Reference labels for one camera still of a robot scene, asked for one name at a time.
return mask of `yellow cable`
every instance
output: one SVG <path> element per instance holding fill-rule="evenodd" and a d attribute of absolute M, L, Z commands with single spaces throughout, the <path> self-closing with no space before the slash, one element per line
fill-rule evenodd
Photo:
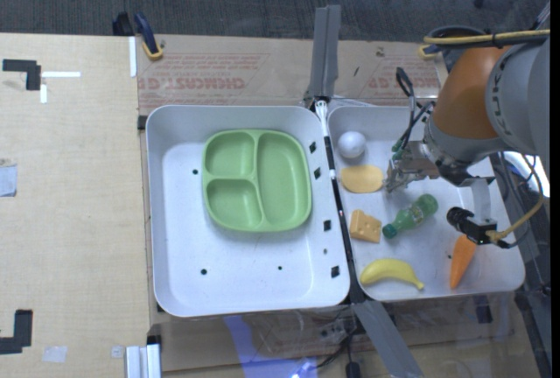
<path fill-rule="evenodd" d="M 461 45 L 479 42 L 492 42 L 492 41 L 507 41 L 515 38 L 536 38 L 541 36 L 550 35 L 550 30 L 535 30 L 535 31 L 516 31 L 516 32 L 501 32 L 498 34 L 484 34 L 480 36 L 463 36 L 458 38 L 431 38 L 426 36 L 423 41 L 426 44 L 435 45 Z"/>
<path fill-rule="evenodd" d="M 503 240 L 506 236 L 511 234 L 514 230 L 516 230 L 521 224 L 526 222 L 531 216 L 533 216 L 536 211 L 541 208 L 541 205 L 544 203 L 544 194 L 543 194 L 543 184 L 539 179 L 538 175 L 536 174 L 535 167 L 527 160 L 525 156 L 523 156 L 523 160 L 530 168 L 531 173 L 535 176 L 536 183 L 539 186 L 539 200 L 538 202 L 531 208 L 528 212 L 526 212 L 515 224 L 508 227 L 506 230 L 502 230 L 498 232 L 496 230 L 487 230 L 486 236 L 490 238 L 491 242 L 497 242 L 498 240 Z"/>

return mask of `yellow cheese wedge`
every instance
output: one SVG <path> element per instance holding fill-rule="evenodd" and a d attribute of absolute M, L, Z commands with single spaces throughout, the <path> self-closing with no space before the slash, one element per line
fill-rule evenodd
<path fill-rule="evenodd" d="M 361 210 L 352 212 L 350 236 L 367 242 L 379 242 L 382 235 L 382 222 Z"/>
<path fill-rule="evenodd" d="M 340 170 L 342 185 L 352 193 L 372 193 L 383 186 L 383 171 L 372 164 L 348 166 Z"/>

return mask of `white tray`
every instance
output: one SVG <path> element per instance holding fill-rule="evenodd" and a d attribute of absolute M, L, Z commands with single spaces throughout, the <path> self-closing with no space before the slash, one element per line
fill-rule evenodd
<path fill-rule="evenodd" d="M 202 153 L 222 130 L 281 130 L 303 146 L 311 215 L 280 233 L 219 227 L 202 195 Z M 295 106 L 163 106 L 146 123 L 156 300 L 179 317 L 326 307 L 350 277 L 319 119 Z M 310 146 L 315 144 L 314 152 Z M 314 172 L 320 169 L 320 176 Z M 325 230 L 325 221 L 331 228 Z"/>
<path fill-rule="evenodd" d="M 408 108 L 354 107 L 335 108 L 328 119 L 328 127 L 334 150 L 334 162 L 339 172 L 351 165 L 376 165 L 386 175 L 391 146 L 408 126 Z M 337 150 L 339 137 L 348 130 L 361 132 L 367 139 L 366 151 L 361 157 L 347 160 Z M 421 140 L 424 125 L 415 127 L 411 140 Z M 473 176 L 493 176 L 488 159 L 473 166 Z M 388 240 L 381 235 L 380 243 L 352 239 L 354 263 L 358 277 L 373 260 L 382 257 L 398 258 L 410 263 L 424 289 L 395 280 L 382 280 L 363 286 L 364 292 L 380 301 L 397 301 L 418 298 L 441 298 L 453 295 L 512 291 L 522 285 L 525 267 L 518 248 L 502 249 L 494 245 L 478 246 L 472 262 L 458 287 L 449 286 L 451 255 L 460 233 L 446 220 L 451 207 L 474 209 L 470 188 L 457 188 L 442 178 L 412 182 L 407 188 L 387 193 L 383 188 L 373 193 L 352 193 L 339 182 L 342 205 L 350 226 L 352 211 L 360 209 L 381 220 L 383 225 L 391 222 L 398 210 L 408 207 L 418 196 L 431 193 L 436 197 L 439 209 L 421 226 L 400 233 Z M 498 221 L 498 230 L 508 228 L 510 223 L 496 181 L 490 185 L 492 217 Z M 510 234 L 507 242 L 515 237 Z"/>

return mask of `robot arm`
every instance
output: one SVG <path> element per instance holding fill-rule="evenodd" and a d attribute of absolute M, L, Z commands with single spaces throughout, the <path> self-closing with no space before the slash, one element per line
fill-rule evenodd
<path fill-rule="evenodd" d="M 438 177 L 470 186 L 474 213 L 454 209 L 448 221 L 477 243 L 492 242 L 484 190 L 494 178 L 475 178 L 468 168 L 499 151 L 539 156 L 550 178 L 550 32 L 536 42 L 466 49 L 425 119 L 423 139 L 403 143 L 389 160 L 385 189 Z"/>

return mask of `bottle cap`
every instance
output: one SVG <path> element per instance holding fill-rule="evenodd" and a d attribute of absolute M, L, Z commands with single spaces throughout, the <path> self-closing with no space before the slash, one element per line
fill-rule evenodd
<path fill-rule="evenodd" d="M 396 230 L 395 226 L 393 226 L 393 224 L 387 224 L 386 226 L 383 226 L 381 231 L 387 238 L 394 238 L 398 233 L 398 231 Z"/>

